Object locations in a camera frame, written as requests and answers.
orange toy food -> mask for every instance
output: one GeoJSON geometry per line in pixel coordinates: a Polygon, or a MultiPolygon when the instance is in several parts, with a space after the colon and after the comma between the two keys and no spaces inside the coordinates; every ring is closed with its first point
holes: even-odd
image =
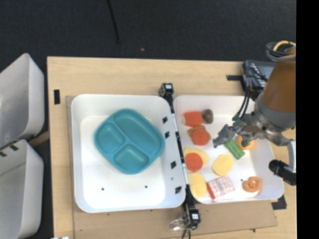
{"type": "Polygon", "coordinates": [[[203,123],[203,115],[201,112],[186,112],[184,113],[185,125],[196,127],[203,123]]]}
{"type": "Polygon", "coordinates": [[[203,160],[197,153],[189,153],[185,157],[186,167],[189,171],[197,172],[203,166],[203,160]]]}
{"type": "Polygon", "coordinates": [[[260,190],[262,186],[261,179],[257,176],[250,177],[247,181],[243,182],[244,190],[248,192],[256,192],[260,190]]]}
{"type": "Polygon", "coordinates": [[[241,136],[240,136],[240,137],[238,138],[238,140],[237,140],[237,145],[238,145],[242,150],[251,149],[251,148],[253,148],[254,145],[255,145],[255,141],[252,140],[252,141],[250,141],[250,143],[249,143],[248,146],[243,147],[243,146],[241,145],[241,141],[242,141],[242,140],[243,140],[243,137],[241,137],[241,136]]]}
{"type": "Polygon", "coordinates": [[[191,139],[194,144],[197,145],[206,145],[208,144],[210,140],[210,135],[207,133],[206,130],[203,129],[196,129],[192,134],[191,134],[191,139]]]}

toy sausage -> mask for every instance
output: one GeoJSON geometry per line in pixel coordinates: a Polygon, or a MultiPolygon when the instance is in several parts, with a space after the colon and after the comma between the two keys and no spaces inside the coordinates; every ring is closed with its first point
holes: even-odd
{"type": "Polygon", "coordinates": [[[261,186],[262,181],[257,176],[250,177],[249,180],[243,182],[243,188],[248,192],[256,192],[260,190],[261,186]]]}

teal divided plate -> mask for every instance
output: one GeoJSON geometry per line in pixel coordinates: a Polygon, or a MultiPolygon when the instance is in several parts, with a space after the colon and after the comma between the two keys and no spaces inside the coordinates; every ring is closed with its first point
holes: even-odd
{"type": "Polygon", "coordinates": [[[137,174],[162,153],[162,134],[141,114],[132,109],[113,113],[95,131],[98,150],[119,170],[137,174]]]}

white surface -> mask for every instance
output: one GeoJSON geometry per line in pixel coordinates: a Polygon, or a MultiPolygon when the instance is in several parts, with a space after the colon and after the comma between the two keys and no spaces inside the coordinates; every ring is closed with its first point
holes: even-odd
{"type": "Polygon", "coordinates": [[[25,141],[0,156],[0,238],[22,239],[35,234],[41,221],[44,164],[25,141]]]}
{"type": "Polygon", "coordinates": [[[157,96],[79,95],[71,103],[74,192],[77,205],[90,213],[172,208],[185,199],[174,124],[168,103],[157,96]],[[162,154],[144,171],[128,175],[115,168],[96,148],[94,133],[111,114],[133,109],[164,136],[162,154]],[[175,188],[182,186],[176,194],[175,188]]]}
{"type": "Polygon", "coordinates": [[[0,148],[43,127],[44,75],[27,53],[0,73],[0,120],[0,148]]]}
{"type": "MultiPolygon", "coordinates": [[[[244,97],[242,96],[178,96],[174,100],[174,109],[178,130],[181,138],[183,149],[193,147],[205,151],[209,154],[209,163],[199,171],[205,178],[206,182],[218,178],[219,176],[211,170],[211,166],[215,159],[221,154],[229,154],[234,159],[234,166],[228,173],[232,181],[235,191],[222,197],[212,200],[209,193],[200,199],[203,204],[219,203],[219,202],[237,202],[245,200],[258,199],[277,199],[284,192],[282,179],[275,176],[268,164],[274,159],[274,155],[270,143],[265,139],[255,141],[255,146],[251,150],[245,150],[245,155],[237,160],[231,152],[224,146],[220,145],[214,148],[212,140],[206,146],[198,146],[192,143],[191,138],[187,134],[190,127],[184,124],[184,113],[190,111],[203,111],[211,109],[213,111],[214,121],[212,124],[203,123],[212,139],[218,137],[218,132],[225,124],[232,125],[232,117],[239,111],[244,97]],[[245,181],[251,176],[261,178],[263,186],[259,192],[249,193],[242,188],[242,180],[245,181]]],[[[254,102],[250,100],[247,113],[254,108],[254,102]]]]}

robotic hand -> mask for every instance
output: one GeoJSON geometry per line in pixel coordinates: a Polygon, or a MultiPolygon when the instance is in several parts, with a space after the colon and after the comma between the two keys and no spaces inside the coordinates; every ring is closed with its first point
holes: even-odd
{"type": "Polygon", "coordinates": [[[243,138],[243,146],[248,146],[250,141],[258,138],[266,138],[277,146],[287,146],[289,165],[273,160],[269,168],[290,185],[296,185],[296,141],[282,135],[282,132],[296,126],[296,44],[288,41],[269,43],[266,45],[266,54],[276,62],[270,77],[266,79],[254,67],[246,69],[254,70],[254,74],[243,71],[246,82],[243,104],[233,117],[233,125],[226,124],[213,144],[217,147],[238,134],[243,138]],[[246,114],[252,75],[267,83],[255,102],[254,111],[246,114]]]}

